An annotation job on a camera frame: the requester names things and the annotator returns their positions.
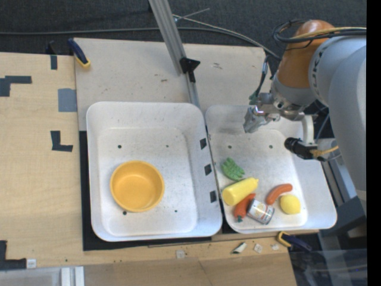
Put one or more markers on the yellow toy lemon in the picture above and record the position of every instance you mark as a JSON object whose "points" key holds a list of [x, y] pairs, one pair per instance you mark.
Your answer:
{"points": [[290, 204]]}

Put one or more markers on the orange toy carrot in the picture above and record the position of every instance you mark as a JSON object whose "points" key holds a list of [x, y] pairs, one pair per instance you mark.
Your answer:
{"points": [[242, 208]]}

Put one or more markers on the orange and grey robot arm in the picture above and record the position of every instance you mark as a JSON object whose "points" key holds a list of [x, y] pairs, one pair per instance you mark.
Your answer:
{"points": [[342, 79]]}

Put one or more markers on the yellow bowl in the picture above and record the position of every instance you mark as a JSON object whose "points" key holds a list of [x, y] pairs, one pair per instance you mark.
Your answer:
{"points": [[137, 186]]}

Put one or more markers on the white plastic tray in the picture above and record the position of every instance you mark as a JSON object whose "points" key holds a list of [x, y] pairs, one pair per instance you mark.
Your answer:
{"points": [[262, 156], [184, 171]]}

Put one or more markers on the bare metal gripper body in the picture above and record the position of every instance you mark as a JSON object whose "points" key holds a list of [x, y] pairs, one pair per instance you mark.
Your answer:
{"points": [[278, 108]]}

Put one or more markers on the black cylinder on white bracket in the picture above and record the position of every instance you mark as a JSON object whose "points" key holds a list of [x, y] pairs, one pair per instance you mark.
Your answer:
{"points": [[299, 148]]}

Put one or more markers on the small white printed can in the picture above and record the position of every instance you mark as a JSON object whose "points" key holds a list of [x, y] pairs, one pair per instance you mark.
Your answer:
{"points": [[260, 211]]}

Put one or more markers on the green toy pea pods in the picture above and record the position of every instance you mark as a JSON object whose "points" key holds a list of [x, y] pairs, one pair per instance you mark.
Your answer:
{"points": [[232, 169]]}

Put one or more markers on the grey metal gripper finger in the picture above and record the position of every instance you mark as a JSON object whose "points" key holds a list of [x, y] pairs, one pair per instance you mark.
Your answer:
{"points": [[249, 120], [263, 122]]}

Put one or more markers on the yellow squeeze bottle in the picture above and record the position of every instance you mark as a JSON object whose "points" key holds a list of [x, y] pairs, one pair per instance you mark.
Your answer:
{"points": [[239, 191]]}

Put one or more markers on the orange toy sausage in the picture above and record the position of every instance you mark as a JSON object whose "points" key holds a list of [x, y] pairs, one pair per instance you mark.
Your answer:
{"points": [[278, 193]]}

